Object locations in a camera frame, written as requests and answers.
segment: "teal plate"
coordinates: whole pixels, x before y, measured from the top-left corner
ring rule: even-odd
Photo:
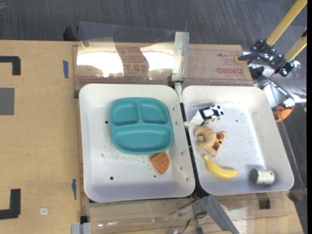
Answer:
[[[161,153],[174,139],[168,111],[156,99],[119,99],[110,109],[109,120],[113,143],[126,154]]]

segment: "yellow tube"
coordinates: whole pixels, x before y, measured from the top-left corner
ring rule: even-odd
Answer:
[[[307,46],[307,37],[301,37],[291,49],[285,54],[284,59],[287,61],[292,61],[300,52]]]
[[[308,0],[297,0],[287,14],[284,16],[282,21],[273,30],[270,36],[266,39],[266,44],[273,46],[280,36],[284,33],[287,27],[292,23],[292,21],[298,16],[300,11],[307,5]]]

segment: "wooden table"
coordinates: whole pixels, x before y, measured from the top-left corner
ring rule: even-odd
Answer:
[[[0,220],[1,233],[70,233],[71,225],[80,222],[82,203],[73,69],[76,45],[77,42],[64,41],[0,40],[1,56],[16,56],[21,60],[21,75],[12,75],[11,63],[0,62],[0,88],[14,89],[13,115],[0,115],[1,210],[12,208],[11,190],[20,189],[20,214],[17,218]],[[274,217],[261,217],[265,210],[256,210],[257,202],[250,199],[256,218],[245,220],[235,217],[243,210],[227,208],[237,197],[218,199],[241,233],[303,233],[286,192],[273,198],[280,207]],[[201,221],[204,233],[229,233],[221,232],[209,220]],[[193,233],[194,225],[192,221],[184,233]]]

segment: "banana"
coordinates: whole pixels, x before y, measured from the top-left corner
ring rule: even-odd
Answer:
[[[213,175],[216,175],[220,178],[230,179],[230,178],[234,178],[238,174],[237,170],[224,169],[224,168],[219,167],[216,163],[208,159],[207,156],[204,156],[204,159],[207,161],[207,168],[209,172],[211,172]]]

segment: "gray square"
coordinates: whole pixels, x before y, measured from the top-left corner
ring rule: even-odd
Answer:
[[[14,115],[14,88],[0,88],[0,115]]]

